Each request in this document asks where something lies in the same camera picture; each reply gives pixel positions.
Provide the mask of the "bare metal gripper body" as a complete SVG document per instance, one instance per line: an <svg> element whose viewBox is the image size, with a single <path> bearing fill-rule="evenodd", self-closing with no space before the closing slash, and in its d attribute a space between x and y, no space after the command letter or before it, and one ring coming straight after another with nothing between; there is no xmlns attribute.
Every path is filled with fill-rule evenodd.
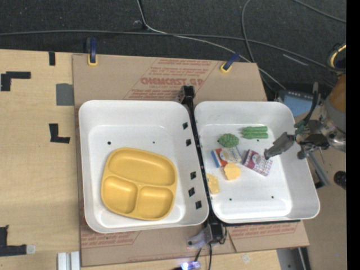
<svg viewBox="0 0 360 270"><path fill-rule="evenodd" d="M300 120L295 123L295 133L300 145L312 146L318 149L329 147L346 152L345 124L337 125L332 120Z"/></svg>

